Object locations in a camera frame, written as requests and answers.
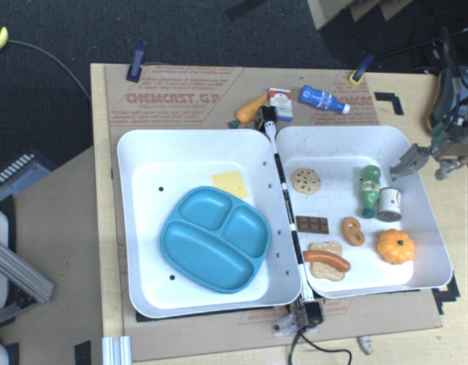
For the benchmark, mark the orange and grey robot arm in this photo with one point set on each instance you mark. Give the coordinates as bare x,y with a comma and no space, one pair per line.
448,97

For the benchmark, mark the brown pretzel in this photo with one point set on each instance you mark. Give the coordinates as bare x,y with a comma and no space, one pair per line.
349,238

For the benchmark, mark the white can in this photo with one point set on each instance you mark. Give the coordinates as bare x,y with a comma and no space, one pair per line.
389,204

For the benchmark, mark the brown cardboard board red print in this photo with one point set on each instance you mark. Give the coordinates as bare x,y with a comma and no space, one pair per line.
180,89

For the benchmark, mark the orange pumpkin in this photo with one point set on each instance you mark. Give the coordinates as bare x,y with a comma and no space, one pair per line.
395,247

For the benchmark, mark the white and orange carton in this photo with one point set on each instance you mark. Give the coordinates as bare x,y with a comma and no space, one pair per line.
281,103

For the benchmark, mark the beige bread slice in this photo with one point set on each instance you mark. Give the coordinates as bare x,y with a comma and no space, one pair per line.
326,274

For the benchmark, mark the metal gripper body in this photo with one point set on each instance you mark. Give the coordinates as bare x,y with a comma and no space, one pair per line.
452,143

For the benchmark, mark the beige chip cookie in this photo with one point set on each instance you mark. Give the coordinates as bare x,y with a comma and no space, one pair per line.
305,181

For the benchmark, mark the orange sausage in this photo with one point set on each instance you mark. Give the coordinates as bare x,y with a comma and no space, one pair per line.
326,260

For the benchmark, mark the orange carrot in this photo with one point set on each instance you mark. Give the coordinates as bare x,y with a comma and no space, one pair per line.
249,110

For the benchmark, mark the brown chocolate bar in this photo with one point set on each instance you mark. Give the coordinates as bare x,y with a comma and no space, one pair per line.
312,225

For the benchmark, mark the white plastic tray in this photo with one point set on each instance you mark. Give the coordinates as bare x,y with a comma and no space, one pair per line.
332,146
150,242

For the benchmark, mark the blue divided plate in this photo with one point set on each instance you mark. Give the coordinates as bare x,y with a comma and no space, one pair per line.
211,249

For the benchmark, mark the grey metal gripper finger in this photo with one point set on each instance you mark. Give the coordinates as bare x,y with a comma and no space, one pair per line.
405,170
414,153

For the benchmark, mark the green bottle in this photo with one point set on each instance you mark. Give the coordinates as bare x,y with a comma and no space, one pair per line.
370,188

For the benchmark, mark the blue bottle white cap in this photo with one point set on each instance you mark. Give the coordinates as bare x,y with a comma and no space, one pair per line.
319,98

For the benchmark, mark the thin black and white rod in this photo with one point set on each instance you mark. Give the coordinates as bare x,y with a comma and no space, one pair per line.
282,181

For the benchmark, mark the yellow cheese slice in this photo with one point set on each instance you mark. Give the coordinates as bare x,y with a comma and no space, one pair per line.
230,183

